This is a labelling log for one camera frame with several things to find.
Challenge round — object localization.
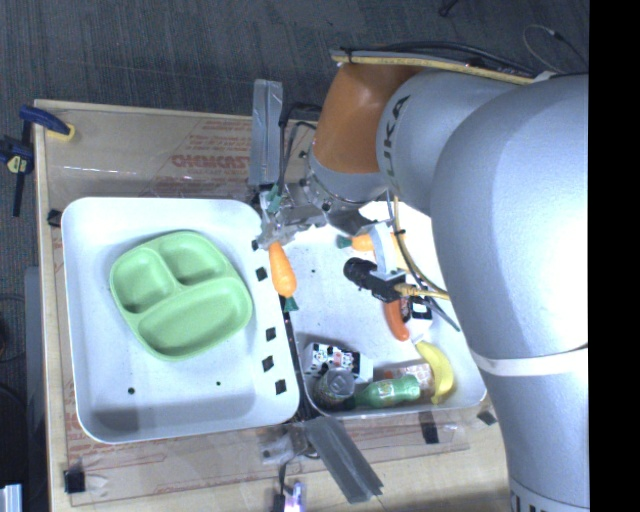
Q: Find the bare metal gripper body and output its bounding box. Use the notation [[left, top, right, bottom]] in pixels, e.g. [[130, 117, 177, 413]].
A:
[[268, 178, 375, 237]]

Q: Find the orange carrot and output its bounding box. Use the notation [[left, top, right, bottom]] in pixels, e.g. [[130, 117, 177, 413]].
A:
[[267, 240, 300, 313], [335, 233, 376, 252]]

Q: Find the white plastic tray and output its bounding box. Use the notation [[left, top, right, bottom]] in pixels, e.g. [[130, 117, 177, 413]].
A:
[[60, 195, 302, 446], [278, 198, 489, 421]]

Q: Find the green divided plate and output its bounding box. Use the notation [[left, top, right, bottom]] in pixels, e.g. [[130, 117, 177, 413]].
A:
[[108, 229, 254, 362]]

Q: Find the white printed carton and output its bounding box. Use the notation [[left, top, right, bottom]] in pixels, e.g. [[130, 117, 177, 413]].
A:
[[302, 341, 375, 384]]

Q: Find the orange sausage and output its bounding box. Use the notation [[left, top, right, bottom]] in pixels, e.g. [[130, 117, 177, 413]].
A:
[[383, 298, 411, 343]]

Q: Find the brown cardboard board red print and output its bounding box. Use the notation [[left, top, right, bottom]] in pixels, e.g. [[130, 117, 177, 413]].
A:
[[41, 112, 499, 507]]

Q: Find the small dark can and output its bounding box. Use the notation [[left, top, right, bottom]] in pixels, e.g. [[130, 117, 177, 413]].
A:
[[313, 366, 357, 407]]

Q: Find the green bottle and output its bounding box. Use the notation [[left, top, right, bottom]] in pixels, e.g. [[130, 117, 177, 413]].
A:
[[348, 375, 422, 411]]

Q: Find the clear plastic packet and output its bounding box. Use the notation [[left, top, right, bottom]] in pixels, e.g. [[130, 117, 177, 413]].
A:
[[383, 363, 434, 394]]

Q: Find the yellow banana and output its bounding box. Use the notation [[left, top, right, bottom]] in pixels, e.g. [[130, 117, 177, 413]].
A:
[[414, 339, 456, 406]]

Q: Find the black cylinder on white bracket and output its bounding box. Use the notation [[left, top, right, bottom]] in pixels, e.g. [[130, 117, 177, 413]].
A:
[[343, 223, 408, 303]]

